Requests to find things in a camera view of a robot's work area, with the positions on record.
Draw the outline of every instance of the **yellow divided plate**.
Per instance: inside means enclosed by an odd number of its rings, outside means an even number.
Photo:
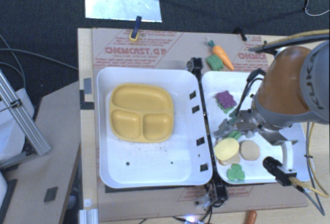
[[[160,87],[119,85],[112,91],[109,111],[111,130],[123,140],[156,143],[172,134],[172,98]]]

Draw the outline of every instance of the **yellow and blue clip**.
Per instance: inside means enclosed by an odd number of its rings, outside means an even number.
[[[136,17],[134,29],[129,34],[129,40],[131,42],[136,42],[139,37],[139,28],[140,28],[141,20],[142,20],[141,16]]]

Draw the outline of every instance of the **toy carrot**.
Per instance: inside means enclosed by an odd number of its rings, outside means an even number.
[[[234,70],[233,64],[230,61],[228,55],[226,54],[225,50],[219,45],[215,45],[214,42],[211,40],[208,42],[208,45],[213,47],[213,53],[217,55],[223,62],[223,64],[229,68],[230,70]]]

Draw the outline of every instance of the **wooden edge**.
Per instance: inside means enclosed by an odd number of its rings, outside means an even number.
[[[93,84],[92,29],[78,29],[79,89],[84,90],[84,80]],[[84,94],[85,101],[94,102],[94,91]],[[93,109],[80,110],[82,197],[84,209],[97,209],[97,175],[95,147],[95,117]]]

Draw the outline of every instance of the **orange carrot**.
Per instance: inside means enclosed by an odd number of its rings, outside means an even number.
[[[223,50],[220,46],[215,45],[213,47],[213,53],[216,54],[222,60],[223,64],[229,68],[230,70],[234,70],[233,64],[230,61],[228,55],[226,54],[225,50]]]

